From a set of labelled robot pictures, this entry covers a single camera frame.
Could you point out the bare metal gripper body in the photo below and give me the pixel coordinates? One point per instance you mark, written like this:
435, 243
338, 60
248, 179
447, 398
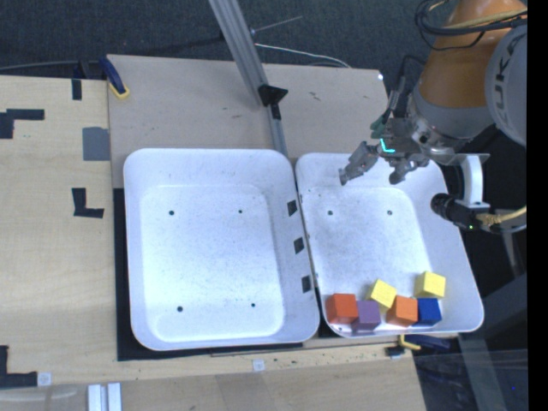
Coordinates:
406, 141

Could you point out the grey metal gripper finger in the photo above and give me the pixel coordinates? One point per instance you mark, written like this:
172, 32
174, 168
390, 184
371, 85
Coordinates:
359, 163
404, 170

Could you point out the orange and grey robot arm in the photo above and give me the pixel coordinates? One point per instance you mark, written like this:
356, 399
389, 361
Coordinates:
462, 75

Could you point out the white plastic tray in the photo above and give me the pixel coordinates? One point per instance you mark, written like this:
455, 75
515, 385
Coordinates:
214, 251
364, 238

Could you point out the yellow cube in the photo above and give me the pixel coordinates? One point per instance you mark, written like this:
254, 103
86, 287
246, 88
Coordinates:
382, 293
430, 284

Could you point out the orange cube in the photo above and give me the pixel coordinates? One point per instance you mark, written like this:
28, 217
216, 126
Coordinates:
402, 311
341, 307

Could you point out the blue cube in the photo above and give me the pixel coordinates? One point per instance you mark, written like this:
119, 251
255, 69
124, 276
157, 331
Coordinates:
429, 311

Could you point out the purple cube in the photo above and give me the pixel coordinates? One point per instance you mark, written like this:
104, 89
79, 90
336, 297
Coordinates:
367, 315

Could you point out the pale wood board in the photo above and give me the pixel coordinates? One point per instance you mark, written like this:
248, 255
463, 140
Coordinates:
192, 109

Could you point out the black cylinder on white bracket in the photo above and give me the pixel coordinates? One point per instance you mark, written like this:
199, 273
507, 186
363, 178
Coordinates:
456, 210

